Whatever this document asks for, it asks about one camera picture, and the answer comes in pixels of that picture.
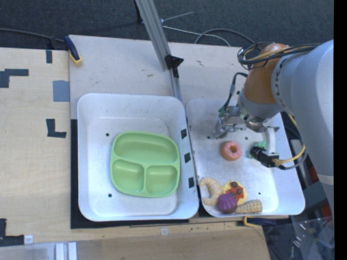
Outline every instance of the white tray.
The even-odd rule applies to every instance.
[[[188,219],[198,209],[195,171],[183,104],[171,96],[86,94],[78,102],[79,208],[89,220]],[[110,177],[112,142],[124,131],[167,135],[179,149],[175,193],[143,198],[120,193]]]
[[[247,157],[250,148],[257,142],[266,140],[264,133],[250,129],[231,132],[223,139],[215,139],[213,129],[217,122],[218,109],[224,105],[222,100],[194,99],[187,105],[187,118],[190,129],[194,162],[199,180],[212,177],[221,185],[230,180],[240,182],[248,193],[247,200],[260,199],[263,211],[248,216],[298,215],[305,207],[305,199],[296,169],[280,170],[267,168],[255,159]],[[280,114],[269,121],[267,126],[278,126],[276,132],[276,151],[280,159],[291,158],[284,126]],[[220,145],[227,140],[238,142],[242,157],[236,161],[222,158]],[[207,187],[201,188],[201,196],[209,197]],[[244,216],[244,214],[223,214],[216,206],[204,205],[206,211],[215,217]]]

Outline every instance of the black fabric backdrop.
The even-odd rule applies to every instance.
[[[289,45],[321,43],[334,38],[334,0],[154,0],[165,26],[202,33],[226,28],[254,41]],[[0,28],[18,29],[63,38],[69,34],[149,40],[136,23],[133,0],[0,0]],[[196,35],[165,29],[170,42],[193,43]],[[232,46],[249,41],[229,32],[216,32]],[[226,45],[204,37],[200,43]],[[40,37],[0,31],[0,47],[46,49]]]

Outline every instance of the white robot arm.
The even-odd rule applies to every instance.
[[[237,106],[225,107],[220,114],[215,136],[224,137],[240,128],[237,119],[247,128],[264,132],[267,128],[263,123],[278,112],[294,116],[334,217],[333,40],[299,53],[286,55],[286,51],[289,50],[283,44],[270,44],[253,58],[259,61],[252,65]],[[260,161],[261,157],[268,157],[261,149],[254,151],[257,153],[260,154],[255,158],[259,156]]]

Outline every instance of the light wood surface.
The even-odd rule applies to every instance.
[[[197,215],[187,224],[71,230],[70,104],[53,101],[53,81],[69,81],[68,53],[53,51],[50,64],[44,50],[0,48],[4,69],[29,70],[28,77],[11,76],[9,88],[0,88],[0,218],[7,219],[7,236],[33,235],[35,243],[99,240],[101,248],[117,243],[99,259],[115,259],[116,248],[119,259],[151,252],[151,259],[164,252],[171,255],[165,259],[210,259],[231,250],[239,259],[269,259],[262,230],[237,226],[232,218]],[[46,119],[55,119],[55,130],[66,137],[48,137]],[[152,243],[160,245],[152,250]]]

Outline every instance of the pink donut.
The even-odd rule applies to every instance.
[[[222,156],[228,161],[235,161],[241,157],[242,149],[236,141],[225,141],[221,148]]]

